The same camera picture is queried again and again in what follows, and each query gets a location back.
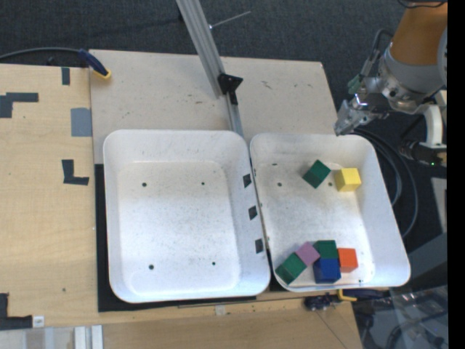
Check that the orange cube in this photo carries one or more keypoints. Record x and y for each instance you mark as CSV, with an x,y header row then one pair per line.
x,y
348,259

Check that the purple cube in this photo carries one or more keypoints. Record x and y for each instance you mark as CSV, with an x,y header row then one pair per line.
x,y
308,253

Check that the pale wood board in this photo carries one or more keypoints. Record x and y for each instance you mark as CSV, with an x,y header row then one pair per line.
x,y
163,89

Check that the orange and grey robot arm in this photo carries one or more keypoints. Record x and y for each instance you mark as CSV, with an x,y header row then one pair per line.
x,y
417,38

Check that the black cylinder on white bracket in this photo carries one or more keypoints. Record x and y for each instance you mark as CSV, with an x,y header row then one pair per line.
x,y
434,122

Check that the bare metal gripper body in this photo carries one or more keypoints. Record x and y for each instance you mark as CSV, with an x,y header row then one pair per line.
x,y
394,93

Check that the green cube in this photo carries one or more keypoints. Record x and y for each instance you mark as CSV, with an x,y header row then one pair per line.
x,y
315,175
327,248
290,268

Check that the white plastic tray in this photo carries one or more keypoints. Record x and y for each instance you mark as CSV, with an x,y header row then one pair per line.
x,y
178,224
312,216

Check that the blue cube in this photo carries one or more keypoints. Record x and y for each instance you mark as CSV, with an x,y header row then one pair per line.
x,y
327,270

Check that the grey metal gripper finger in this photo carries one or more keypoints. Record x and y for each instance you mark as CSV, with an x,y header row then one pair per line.
x,y
359,119
343,120

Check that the yellow cube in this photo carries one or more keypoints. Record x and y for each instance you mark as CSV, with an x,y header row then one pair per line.
x,y
348,179

